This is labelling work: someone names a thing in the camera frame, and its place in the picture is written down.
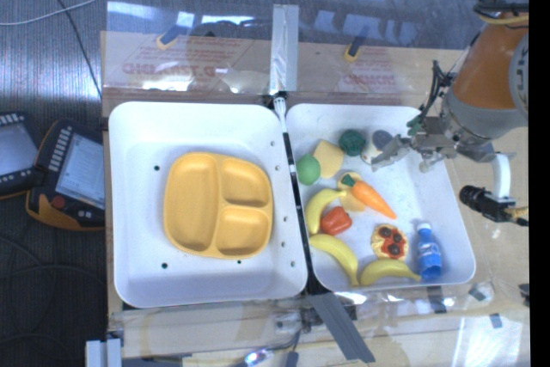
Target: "water bottle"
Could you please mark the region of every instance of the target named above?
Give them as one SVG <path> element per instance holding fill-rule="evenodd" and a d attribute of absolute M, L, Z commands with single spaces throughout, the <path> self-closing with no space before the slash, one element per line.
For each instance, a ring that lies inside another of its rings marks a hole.
<path fill-rule="evenodd" d="M 416 230 L 420 236 L 417 247 L 420 277 L 424 280 L 437 278 L 441 275 L 441 253 L 431 236 L 431 226 L 429 223 L 421 223 Z"/>

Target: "yellow banana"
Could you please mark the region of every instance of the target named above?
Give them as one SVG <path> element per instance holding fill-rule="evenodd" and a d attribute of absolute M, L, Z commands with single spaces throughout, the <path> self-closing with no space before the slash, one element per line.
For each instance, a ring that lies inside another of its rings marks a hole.
<path fill-rule="evenodd" d="M 325 207 L 340 196 L 345 196 L 346 190 L 333 190 L 332 188 L 323 188 L 313 195 L 306 205 L 306 225 L 310 234 L 319 232 L 321 224 L 321 214 Z"/>
<path fill-rule="evenodd" d="M 350 278 L 351 286 L 358 286 L 358 258 L 338 237 L 329 234 L 315 234 L 309 238 L 309 244 L 331 254 L 344 268 Z"/>
<path fill-rule="evenodd" d="M 420 276 L 411 271 L 405 262 L 396 259 L 378 259 L 370 262 L 362 271 L 359 283 L 368 286 L 382 277 L 408 277 L 420 281 Z"/>

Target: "yellow divided tray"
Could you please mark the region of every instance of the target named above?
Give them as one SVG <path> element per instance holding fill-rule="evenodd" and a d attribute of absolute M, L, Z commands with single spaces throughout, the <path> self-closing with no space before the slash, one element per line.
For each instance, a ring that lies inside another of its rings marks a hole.
<path fill-rule="evenodd" d="M 166 236 L 185 252 L 252 257 L 272 232 L 271 182 L 264 170 L 243 159 L 186 153 L 168 172 L 163 215 Z"/>

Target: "pizza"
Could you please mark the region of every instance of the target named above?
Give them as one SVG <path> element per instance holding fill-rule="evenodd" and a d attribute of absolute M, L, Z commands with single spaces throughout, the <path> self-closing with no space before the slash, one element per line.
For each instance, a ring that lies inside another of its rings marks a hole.
<path fill-rule="evenodd" d="M 375 228 L 370 237 L 370 245 L 379 259 L 404 260 L 409 250 L 405 234 L 389 223 Z"/>

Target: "device screen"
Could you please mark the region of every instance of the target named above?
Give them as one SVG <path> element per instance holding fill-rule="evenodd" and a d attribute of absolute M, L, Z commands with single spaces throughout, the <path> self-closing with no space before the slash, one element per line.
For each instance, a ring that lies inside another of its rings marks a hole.
<path fill-rule="evenodd" d="M 31 168 L 37 153 L 23 124 L 0 125 L 0 176 Z"/>
<path fill-rule="evenodd" d="M 84 200 L 105 210 L 103 146 L 75 133 L 67 159 L 56 185 L 56 192 Z"/>

